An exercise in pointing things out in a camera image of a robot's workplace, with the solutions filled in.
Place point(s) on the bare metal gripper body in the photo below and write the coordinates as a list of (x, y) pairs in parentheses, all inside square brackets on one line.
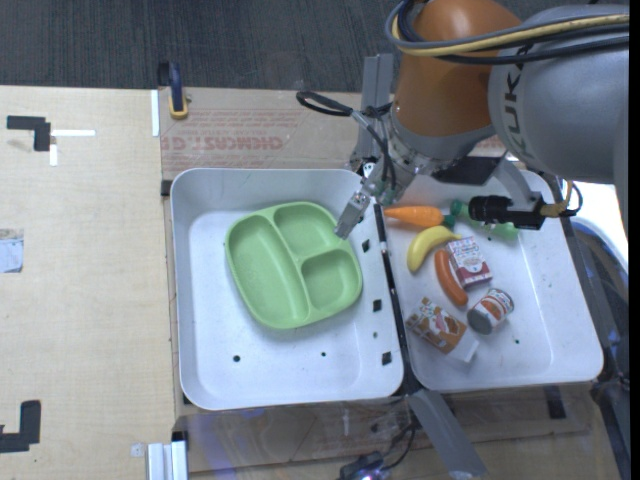
[(406, 163)]

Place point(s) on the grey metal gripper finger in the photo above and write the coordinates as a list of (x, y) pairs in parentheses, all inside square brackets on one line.
[(352, 213)]

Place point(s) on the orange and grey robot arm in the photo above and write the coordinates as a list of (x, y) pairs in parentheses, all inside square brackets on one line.
[(450, 83)]

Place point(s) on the orange carrot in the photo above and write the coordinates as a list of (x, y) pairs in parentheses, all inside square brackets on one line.
[(415, 215)]

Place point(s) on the thin black and white rod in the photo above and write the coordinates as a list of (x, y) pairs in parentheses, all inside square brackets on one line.
[(387, 263)]

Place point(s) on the yellow banana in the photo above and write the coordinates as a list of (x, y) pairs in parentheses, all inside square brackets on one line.
[(425, 243)]

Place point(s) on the green divided plate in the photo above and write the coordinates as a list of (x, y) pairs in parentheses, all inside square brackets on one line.
[(280, 268)]

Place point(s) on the orange sausage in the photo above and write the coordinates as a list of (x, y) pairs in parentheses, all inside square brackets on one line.
[(447, 278)]

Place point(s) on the red and white carton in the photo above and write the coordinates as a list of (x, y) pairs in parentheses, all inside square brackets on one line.
[(470, 263)]

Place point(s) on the green oblong toy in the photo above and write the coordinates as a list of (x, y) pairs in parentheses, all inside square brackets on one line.
[(506, 231)]

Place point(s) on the brown cardboard board, red print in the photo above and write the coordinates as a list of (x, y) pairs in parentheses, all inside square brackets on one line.
[(250, 133)]

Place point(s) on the brown and white carton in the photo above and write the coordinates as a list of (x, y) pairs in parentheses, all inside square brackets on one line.
[(437, 325)]

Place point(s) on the small orange and white can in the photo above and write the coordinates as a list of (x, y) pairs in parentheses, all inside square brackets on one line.
[(492, 310)]

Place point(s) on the white plastic tray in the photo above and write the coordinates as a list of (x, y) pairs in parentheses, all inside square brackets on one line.
[(540, 328), (280, 368)]

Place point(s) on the black cylinder on white bracket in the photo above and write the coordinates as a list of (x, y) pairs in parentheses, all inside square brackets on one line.
[(492, 209)]

